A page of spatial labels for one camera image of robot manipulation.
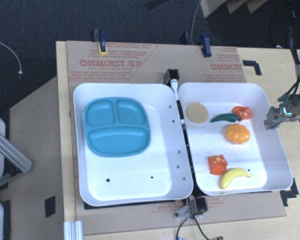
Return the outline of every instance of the white cable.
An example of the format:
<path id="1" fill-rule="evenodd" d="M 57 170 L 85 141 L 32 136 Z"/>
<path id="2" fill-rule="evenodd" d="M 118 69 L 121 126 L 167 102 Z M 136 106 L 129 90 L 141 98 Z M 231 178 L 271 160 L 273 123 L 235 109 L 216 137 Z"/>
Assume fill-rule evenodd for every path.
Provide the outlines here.
<path id="1" fill-rule="evenodd" d="M 192 37 L 193 37 L 193 33 L 194 33 L 194 27 L 195 27 L 195 19 L 197 16 L 197 12 L 199 9 L 199 6 L 201 4 L 202 0 L 199 0 L 198 5 L 196 6 L 195 12 L 194 12 L 194 16 L 193 16 L 193 20 L 192 20 L 192 26 L 191 26 L 191 35 L 190 35 L 190 45 L 192 45 Z"/>
<path id="2" fill-rule="evenodd" d="M 16 57 L 16 59 L 18 60 L 19 67 L 20 67 L 19 72 L 18 72 L 18 77 L 19 77 L 19 79 L 21 79 L 23 72 L 22 72 L 22 66 L 21 66 L 21 62 L 20 62 L 19 57 L 16 55 L 16 53 L 15 53 L 10 47 L 8 47 L 7 45 L 5 45 L 4 43 L 0 42 L 0 45 L 4 46 L 4 47 L 7 48 L 10 52 L 12 52 L 13 55 L 14 55 L 14 56 Z"/>

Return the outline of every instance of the white tray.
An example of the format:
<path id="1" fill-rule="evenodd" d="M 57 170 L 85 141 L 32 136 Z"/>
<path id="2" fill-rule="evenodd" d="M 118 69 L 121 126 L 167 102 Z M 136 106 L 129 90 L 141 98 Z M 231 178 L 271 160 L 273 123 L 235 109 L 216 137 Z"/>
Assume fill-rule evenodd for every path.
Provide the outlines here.
<path id="1" fill-rule="evenodd" d="M 263 192 L 288 189 L 292 182 L 288 160 L 277 129 L 266 129 L 264 120 L 269 103 L 264 91 L 253 83 L 184 83 L 178 90 L 190 152 L 198 187 L 207 195 Z M 187 117 L 190 103 L 200 103 L 208 111 L 203 123 Z M 252 118 L 239 123 L 250 131 L 250 139 L 243 144 L 226 138 L 226 128 L 233 122 L 210 122 L 220 114 L 231 113 L 235 106 L 249 107 Z M 220 188 L 220 177 L 210 173 L 208 158 L 223 155 L 227 169 L 241 167 L 252 174 L 240 177 L 225 189 Z"/>
<path id="2" fill-rule="evenodd" d="M 151 141 L 140 154 L 104 157 L 85 139 L 84 111 L 91 101 L 125 97 L 140 102 Z M 79 190 L 91 206 L 172 201 L 188 197 L 193 179 L 173 91 L 163 84 L 84 83 L 73 93 Z"/>

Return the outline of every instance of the table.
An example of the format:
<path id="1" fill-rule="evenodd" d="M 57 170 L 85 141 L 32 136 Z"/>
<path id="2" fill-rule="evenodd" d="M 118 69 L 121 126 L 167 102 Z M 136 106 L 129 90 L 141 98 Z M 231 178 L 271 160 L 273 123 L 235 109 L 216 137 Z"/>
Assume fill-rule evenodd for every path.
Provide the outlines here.
<path id="1" fill-rule="evenodd" d="M 286 92 L 296 80 L 294 62 L 287 49 L 237 48 L 240 60 L 259 63 L 262 75 L 256 75 L 253 67 L 243 67 L 246 82 L 262 87 L 270 106 L 278 106 L 277 98 Z M 69 118 L 69 83 L 67 68 L 67 43 L 56 42 L 57 79 L 60 118 L 60 145 L 63 184 L 64 221 L 76 221 L 74 171 L 71 145 L 71 122 Z M 175 53 L 175 60 L 184 55 Z M 292 174 L 299 191 L 297 198 L 289 199 L 286 216 L 212 223 L 202 226 L 209 238 L 223 236 L 224 239 L 300 239 L 300 122 L 283 123 L 278 132 L 288 157 Z M 174 239 L 176 227 L 117 232 L 111 234 L 86 235 L 85 240 L 102 239 Z M 195 225 L 184 226 L 179 234 L 185 239 L 200 239 L 202 236 Z"/>

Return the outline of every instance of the toy food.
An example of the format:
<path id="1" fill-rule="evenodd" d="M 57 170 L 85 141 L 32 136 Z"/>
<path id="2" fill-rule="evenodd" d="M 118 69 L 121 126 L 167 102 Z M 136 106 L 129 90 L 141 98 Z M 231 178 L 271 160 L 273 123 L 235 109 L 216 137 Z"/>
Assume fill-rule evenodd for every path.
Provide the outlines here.
<path id="1" fill-rule="evenodd" d="M 201 124 L 208 118 L 208 111 L 201 103 L 193 102 L 185 110 L 186 116 L 194 123 Z"/>
<path id="2" fill-rule="evenodd" d="M 252 117 L 250 109 L 248 106 L 235 106 L 232 113 L 219 114 L 212 118 L 211 123 L 217 121 L 228 121 L 234 123 L 235 121 L 241 121 L 244 119 L 250 119 Z"/>
<path id="3" fill-rule="evenodd" d="M 222 175 L 226 172 L 228 163 L 222 154 L 210 156 L 208 161 L 211 174 Z"/>
<path id="4" fill-rule="evenodd" d="M 230 182 L 233 179 L 238 178 L 238 177 L 243 177 L 243 176 L 251 178 L 252 174 L 246 172 L 245 169 L 240 168 L 240 167 L 231 168 L 222 175 L 221 180 L 220 180 L 220 187 L 223 190 L 225 190 L 229 186 Z"/>
<path id="5" fill-rule="evenodd" d="M 235 121 L 241 121 L 241 118 L 238 118 L 236 113 L 225 113 L 217 115 L 216 117 L 211 119 L 211 123 L 218 121 L 228 121 L 234 123 Z"/>
<path id="6" fill-rule="evenodd" d="M 250 139 L 250 131 L 239 123 L 234 123 L 226 128 L 225 136 L 233 143 L 243 144 Z"/>
<path id="7" fill-rule="evenodd" d="M 250 119 L 252 117 L 248 106 L 235 106 L 232 110 L 241 120 Z"/>

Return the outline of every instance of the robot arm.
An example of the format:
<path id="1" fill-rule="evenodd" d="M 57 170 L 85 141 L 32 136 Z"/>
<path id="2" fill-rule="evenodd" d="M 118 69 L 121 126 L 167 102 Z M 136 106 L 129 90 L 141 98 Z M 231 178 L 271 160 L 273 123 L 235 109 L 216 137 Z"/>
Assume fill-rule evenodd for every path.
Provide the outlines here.
<path id="1" fill-rule="evenodd" d="M 296 82 L 284 95 L 278 98 L 278 102 L 281 102 L 278 108 L 270 107 L 264 121 L 264 126 L 267 129 L 274 129 L 283 122 L 300 122 L 300 92 L 297 94 L 300 85 L 300 61 L 293 40 L 292 27 L 288 29 L 288 42 L 295 63 Z"/>

